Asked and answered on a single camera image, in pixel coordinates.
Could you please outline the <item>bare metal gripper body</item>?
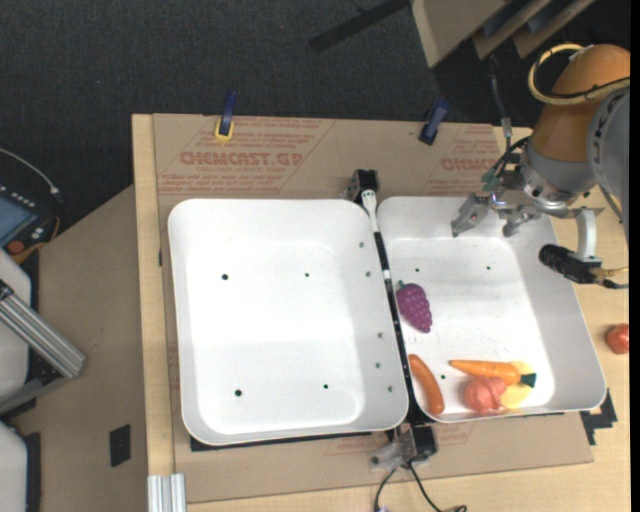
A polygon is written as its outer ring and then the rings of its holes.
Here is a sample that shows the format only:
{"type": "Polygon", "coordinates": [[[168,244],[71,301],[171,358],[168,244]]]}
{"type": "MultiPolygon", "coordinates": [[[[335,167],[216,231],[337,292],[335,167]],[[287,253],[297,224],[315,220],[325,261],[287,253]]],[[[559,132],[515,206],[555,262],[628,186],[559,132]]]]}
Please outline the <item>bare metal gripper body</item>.
{"type": "Polygon", "coordinates": [[[485,184],[489,204],[502,214],[547,214],[564,216],[571,205],[571,193],[551,184],[537,171],[517,168],[493,176],[485,184]]]}

